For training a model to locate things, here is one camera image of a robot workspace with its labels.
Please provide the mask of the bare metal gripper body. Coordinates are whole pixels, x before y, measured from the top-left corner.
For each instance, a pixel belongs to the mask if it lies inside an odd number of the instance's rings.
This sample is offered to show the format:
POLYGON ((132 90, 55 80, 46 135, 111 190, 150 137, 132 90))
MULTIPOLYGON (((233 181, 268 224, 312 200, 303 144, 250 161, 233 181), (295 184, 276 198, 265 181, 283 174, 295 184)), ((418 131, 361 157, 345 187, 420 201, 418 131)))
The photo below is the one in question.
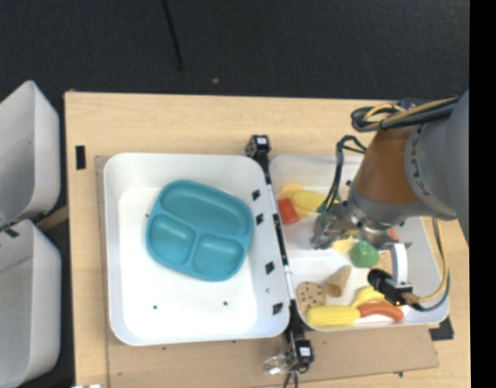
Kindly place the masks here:
POLYGON ((355 230, 360 239, 379 249, 398 242, 388 230, 402 225, 410 217, 410 211, 402 211, 398 206, 377 206, 368 210, 358 206, 333 206, 316 219, 312 246, 326 249, 349 230, 355 230))

